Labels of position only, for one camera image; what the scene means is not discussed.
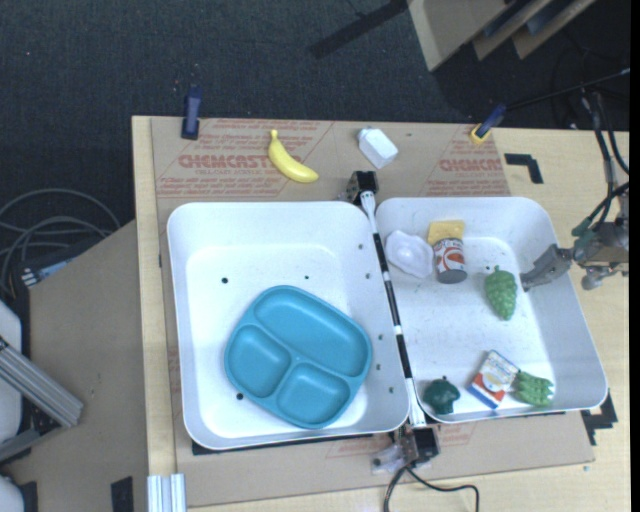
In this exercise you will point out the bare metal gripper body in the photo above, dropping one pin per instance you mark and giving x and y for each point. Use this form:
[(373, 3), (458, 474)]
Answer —
[(602, 245)]

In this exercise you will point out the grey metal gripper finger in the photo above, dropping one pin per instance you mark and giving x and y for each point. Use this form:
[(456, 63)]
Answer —
[(549, 265)]

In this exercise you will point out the green grapes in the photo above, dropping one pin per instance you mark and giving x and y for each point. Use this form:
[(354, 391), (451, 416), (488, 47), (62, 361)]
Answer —
[(501, 295)]

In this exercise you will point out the red and white can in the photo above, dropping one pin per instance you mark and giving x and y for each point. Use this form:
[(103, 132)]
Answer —
[(450, 260)]

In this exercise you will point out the yellow cheese wedge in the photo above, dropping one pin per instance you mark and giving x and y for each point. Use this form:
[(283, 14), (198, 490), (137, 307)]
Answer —
[(445, 230)]

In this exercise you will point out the white plastic tray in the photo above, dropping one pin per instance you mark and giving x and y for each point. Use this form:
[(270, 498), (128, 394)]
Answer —
[(450, 340), (210, 230)]

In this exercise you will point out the green pea pods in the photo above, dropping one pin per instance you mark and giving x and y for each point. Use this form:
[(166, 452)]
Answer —
[(534, 389)]

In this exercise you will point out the white red blue carton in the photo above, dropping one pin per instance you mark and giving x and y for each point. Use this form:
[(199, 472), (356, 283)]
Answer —
[(492, 380)]

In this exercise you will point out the thin black and white rod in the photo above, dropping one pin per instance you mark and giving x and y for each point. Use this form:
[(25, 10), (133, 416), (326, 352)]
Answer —
[(391, 295)]

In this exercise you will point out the dark green broccoli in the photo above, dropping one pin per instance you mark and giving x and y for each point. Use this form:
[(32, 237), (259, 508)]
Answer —
[(441, 395)]

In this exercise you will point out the white plastic bottle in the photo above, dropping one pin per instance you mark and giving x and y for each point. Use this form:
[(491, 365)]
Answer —
[(378, 147)]

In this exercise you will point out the blue divided plate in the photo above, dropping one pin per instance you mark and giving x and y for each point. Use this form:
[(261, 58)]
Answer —
[(295, 325)]

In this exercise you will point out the yellow banana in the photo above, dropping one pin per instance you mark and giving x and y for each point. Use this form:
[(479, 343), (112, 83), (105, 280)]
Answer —
[(285, 162)]

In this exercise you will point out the brown cardboard board red print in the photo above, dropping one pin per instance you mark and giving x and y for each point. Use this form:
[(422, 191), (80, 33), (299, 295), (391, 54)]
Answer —
[(320, 475)]

